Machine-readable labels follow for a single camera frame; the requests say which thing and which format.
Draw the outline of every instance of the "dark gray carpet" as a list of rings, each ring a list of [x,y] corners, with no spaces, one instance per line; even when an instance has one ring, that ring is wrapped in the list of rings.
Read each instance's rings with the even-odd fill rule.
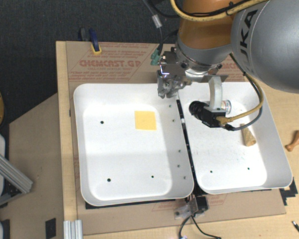
[[[168,0],[157,7],[173,14]],[[165,35],[178,28],[179,19],[161,21]],[[57,92],[55,41],[78,40],[80,27],[94,28],[99,41],[159,42],[141,0],[0,0],[0,90],[7,123]]]

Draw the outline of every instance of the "yellow sticky note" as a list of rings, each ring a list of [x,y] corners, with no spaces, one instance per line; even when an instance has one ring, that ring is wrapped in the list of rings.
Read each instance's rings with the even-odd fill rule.
[[[155,112],[135,111],[135,128],[140,130],[156,130]]]

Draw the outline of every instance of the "wooden tabletop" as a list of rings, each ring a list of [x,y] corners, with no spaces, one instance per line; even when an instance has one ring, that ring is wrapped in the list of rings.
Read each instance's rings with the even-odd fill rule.
[[[56,42],[57,78],[59,97],[59,116],[61,134],[62,182],[64,220],[78,219],[76,206],[71,120],[69,116],[70,101],[67,74],[66,42]],[[299,94],[285,93],[274,90],[260,83],[269,103],[279,136],[283,145],[292,142],[295,132],[299,130]],[[223,239],[297,239],[299,233],[292,225],[299,225],[299,145],[292,152],[285,149],[292,173],[296,182],[298,194],[288,198],[286,214],[260,218],[240,219],[200,224],[201,228]],[[176,239],[179,227],[165,227],[147,230],[137,230],[110,234],[84,236],[85,239]],[[182,232],[189,239],[204,237],[194,225],[186,225]]]

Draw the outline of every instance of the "wooden edge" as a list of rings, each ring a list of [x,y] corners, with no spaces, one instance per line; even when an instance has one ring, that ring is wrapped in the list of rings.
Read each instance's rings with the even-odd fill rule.
[[[72,130],[70,118],[69,85],[66,42],[56,42],[56,67],[60,116],[63,212],[65,221],[77,220],[75,175],[73,164]]]

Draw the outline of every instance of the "cork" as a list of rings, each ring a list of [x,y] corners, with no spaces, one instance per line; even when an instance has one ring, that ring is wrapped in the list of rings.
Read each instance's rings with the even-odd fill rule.
[[[292,143],[286,145],[286,149],[290,152],[298,144],[299,144],[299,130],[296,132],[294,140],[292,141]]]
[[[242,132],[243,132],[244,143],[247,147],[256,144],[256,139],[248,127],[242,129]]]

